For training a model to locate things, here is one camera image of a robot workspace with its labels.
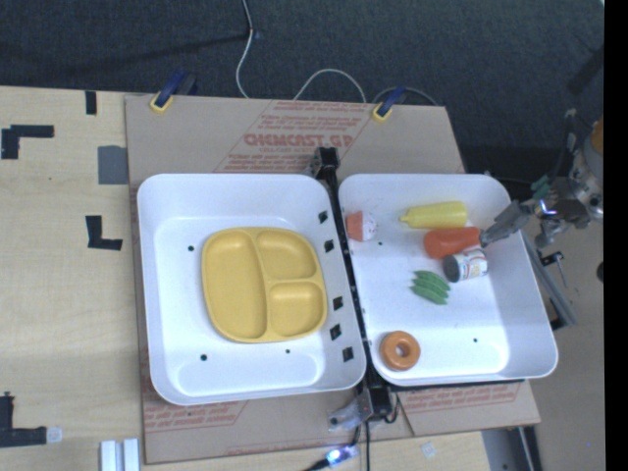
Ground black block with thin wires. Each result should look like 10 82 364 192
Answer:
361 384 396 421
311 146 341 182

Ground thin black rod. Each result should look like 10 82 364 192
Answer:
323 164 382 393

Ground white plastic tray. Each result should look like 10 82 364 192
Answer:
337 173 560 389
135 173 368 407

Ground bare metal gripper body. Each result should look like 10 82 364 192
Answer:
531 176 605 233

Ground brown cardboard board red print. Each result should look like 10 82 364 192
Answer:
124 93 542 465

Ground orange and white toy food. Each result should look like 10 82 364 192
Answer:
346 209 380 242

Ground small white can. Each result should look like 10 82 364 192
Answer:
442 246 491 285

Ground green pea pods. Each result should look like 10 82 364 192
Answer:
409 269 452 306

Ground orange carrot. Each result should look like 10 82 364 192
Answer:
423 226 485 261

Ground orange doughnut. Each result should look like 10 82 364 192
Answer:
378 330 422 373

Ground yellow squeeze bottle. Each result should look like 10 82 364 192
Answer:
397 200 469 231

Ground yellow divided plate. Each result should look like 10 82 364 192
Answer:
200 226 330 345

